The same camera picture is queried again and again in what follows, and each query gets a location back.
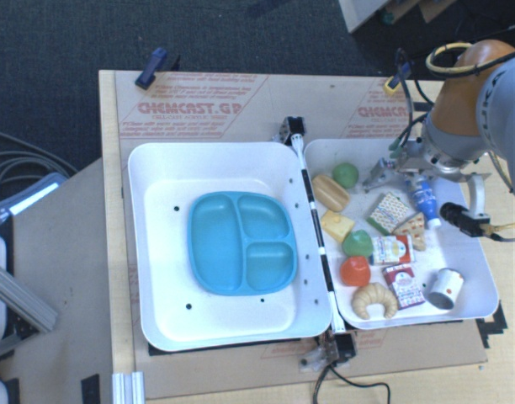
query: blue bottle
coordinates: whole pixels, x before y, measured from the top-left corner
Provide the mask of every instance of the blue bottle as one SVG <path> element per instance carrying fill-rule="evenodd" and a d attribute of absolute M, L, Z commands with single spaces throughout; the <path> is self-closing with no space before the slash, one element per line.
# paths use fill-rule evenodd
<path fill-rule="evenodd" d="M 424 217 L 426 217 L 427 228 L 435 229 L 441 226 L 442 223 L 438 216 L 437 200 L 426 179 L 408 178 L 406 184 L 415 206 L 424 214 Z"/>

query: blue plate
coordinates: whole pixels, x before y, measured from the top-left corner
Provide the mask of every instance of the blue plate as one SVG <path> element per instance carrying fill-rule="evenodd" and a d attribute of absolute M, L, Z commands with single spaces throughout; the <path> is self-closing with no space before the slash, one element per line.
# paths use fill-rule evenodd
<path fill-rule="evenodd" d="M 199 197 L 188 218 L 194 276 L 219 295 L 263 295 L 283 289 L 297 270 L 295 234 L 276 199 L 248 192 Z"/>

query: croissant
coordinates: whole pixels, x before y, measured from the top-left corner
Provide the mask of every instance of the croissant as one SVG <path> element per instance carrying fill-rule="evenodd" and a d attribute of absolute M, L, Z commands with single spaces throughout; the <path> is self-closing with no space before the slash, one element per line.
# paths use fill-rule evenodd
<path fill-rule="evenodd" d="M 398 300 L 394 293 L 380 283 L 370 283 L 360 287 L 351 301 L 354 313 L 364 320 L 369 319 L 366 307 L 371 304 L 382 304 L 386 319 L 392 318 L 398 311 Z"/>

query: soup can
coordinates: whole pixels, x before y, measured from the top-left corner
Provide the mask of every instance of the soup can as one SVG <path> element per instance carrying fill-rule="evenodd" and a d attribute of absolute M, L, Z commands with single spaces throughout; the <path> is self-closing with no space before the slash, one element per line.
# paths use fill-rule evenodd
<path fill-rule="evenodd" d="M 440 269 L 427 300 L 437 308 L 452 310 L 464 281 L 463 275 L 455 269 Z"/>

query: white tray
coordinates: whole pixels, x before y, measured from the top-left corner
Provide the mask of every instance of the white tray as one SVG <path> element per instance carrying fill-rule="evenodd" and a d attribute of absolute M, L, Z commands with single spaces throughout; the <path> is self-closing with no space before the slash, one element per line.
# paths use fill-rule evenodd
<path fill-rule="evenodd" d="M 314 337 L 332 319 L 310 207 L 295 153 L 276 142 L 149 143 L 129 158 L 141 326 L 164 351 Z M 216 191 L 266 194 L 294 227 L 295 279 L 267 295 L 214 295 L 193 275 L 188 211 Z"/>
<path fill-rule="evenodd" d="M 405 183 L 400 176 L 394 181 L 365 193 L 362 182 L 369 176 L 372 167 L 380 157 L 388 152 L 391 140 L 378 139 L 334 139 L 316 140 L 305 149 L 305 159 L 311 178 L 320 173 L 332 176 L 332 169 L 341 162 L 351 162 L 359 170 L 357 185 L 349 190 L 351 200 L 342 213 L 355 220 L 354 230 L 364 229 L 372 237 L 380 234 L 366 222 L 382 194 L 392 192 L 406 205 L 411 205 L 405 191 Z M 446 202 L 465 205 L 461 187 L 445 179 L 432 182 L 433 192 L 438 200 L 438 207 Z M 316 202 L 320 217 L 327 208 Z M 375 329 L 429 322 L 447 322 L 468 318 L 490 316 L 498 307 L 498 294 L 491 271 L 482 251 L 480 241 L 461 233 L 457 227 L 443 221 L 436 230 L 425 232 L 427 250 L 415 252 L 416 261 L 412 267 L 418 284 L 424 295 L 431 289 L 435 274 L 444 267 L 454 268 L 465 277 L 465 283 L 451 311 L 439 310 L 429 302 L 400 310 L 390 320 L 383 316 L 383 307 L 369 306 L 370 319 L 365 321 L 356 316 L 351 307 L 355 287 L 346 286 L 339 276 L 340 265 L 346 256 L 338 242 L 323 232 L 325 248 L 332 273 L 332 280 L 337 295 L 338 309 L 342 317 L 359 329 Z M 371 281 L 386 286 L 381 273 L 382 267 L 372 266 Z"/>

